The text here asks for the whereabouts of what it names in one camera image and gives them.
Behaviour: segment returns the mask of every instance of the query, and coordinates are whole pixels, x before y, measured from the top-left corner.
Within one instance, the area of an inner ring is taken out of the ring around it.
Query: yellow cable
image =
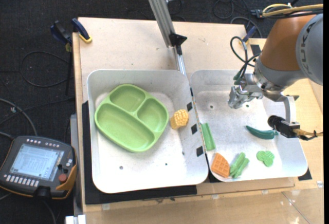
[[[314,133],[310,133],[307,131],[304,131],[302,129],[294,129],[293,132],[297,135],[304,135],[304,136],[314,136]],[[316,133],[317,136],[323,136],[323,133]]]
[[[288,8],[292,8],[291,5],[287,5],[287,4],[272,4],[267,6],[266,8],[263,9],[263,12],[266,12],[266,10],[270,9],[270,8],[275,8],[275,7],[288,7]]]
[[[298,12],[298,11],[307,10],[307,9],[321,9],[321,8],[323,8],[323,4],[294,7],[294,8],[288,8],[288,9],[281,9],[281,10],[277,10],[277,11],[273,11],[273,12],[269,12],[269,13],[263,12],[262,16],[267,17],[267,16],[278,15],[278,14],[288,14],[288,13]]]

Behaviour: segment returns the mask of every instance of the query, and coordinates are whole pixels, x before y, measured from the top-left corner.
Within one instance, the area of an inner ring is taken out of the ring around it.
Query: green divided plate
[[[162,135],[168,120],[166,107],[132,84],[112,90],[95,112],[98,129],[131,152],[150,149]]]

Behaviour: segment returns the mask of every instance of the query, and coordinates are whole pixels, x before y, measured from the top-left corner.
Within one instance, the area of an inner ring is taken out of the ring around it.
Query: red button
[[[67,176],[65,175],[65,174],[60,174],[59,176],[58,176],[58,179],[59,179],[59,181],[60,181],[60,183],[65,183],[66,182],[66,180],[67,180]]]

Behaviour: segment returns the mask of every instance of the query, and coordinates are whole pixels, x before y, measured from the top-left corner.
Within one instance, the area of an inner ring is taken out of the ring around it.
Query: white tray
[[[111,90],[134,84],[159,99],[169,117],[192,103],[188,79],[177,70],[96,70],[87,79],[92,148],[92,176],[105,193],[118,193],[167,186],[194,185],[208,176],[208,166],[194,109],[185,127],[164,133],[149,150],[131,153],[102,135],[94,120],[95,110]]]
[[[246,125],[260,129],[271,129],[267,124],[270,115],[285,117],[283,103],[269,99],[254,99],[239,109],[228,106],[229,93],[233,85],[235,70],[200,70],[191,77],[191,87],[200,123],[208,123],[216,149],[207,151],[209,163],[216,152],[231,164],[240,152],[250,160],[239,178],[224,178],[214,172],[220,181],[233,182],[253,179],[297,177],[307,171],[307,161],[298,138],[275,136],[264,140],[253,136]],[[256,153],[269,150],[275,155],[271,167],[266,167],[256,158]]]

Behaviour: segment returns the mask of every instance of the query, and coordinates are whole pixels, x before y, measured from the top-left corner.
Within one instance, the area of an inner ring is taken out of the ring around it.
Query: black clamp
[[[170,39],[171,45],[176,46],[177,54],[182,55],[181,45],[183,44],[183,42],[185,40],[187,40],[187,37],[179,35],[179,34],[171,33],[171,34],[169,34],[169,39]]]
[[[71,23],[73,24],[74,31],[79,32],[79,37],[85,43],[90,43],[92,41],[92,37],[89,36],[86,29],[82,26],[82,24],[76,18],[73,18],[71,20]],[[65,44],[66,51],[70,53],[69,66],[68,66],[68,72],[67,72],[67,81],[66,81],[66,91],[65,91],[65,95],[68,95],[69,80],[70,80],[70,76],[71,76],[71,66],[73,63],[72,37],[71,37],[70,33],[68,33],[66,31],[66,29],[60,24],[59,21],[55,21],[55,23],[50,27],[50,32],[56,40]]]

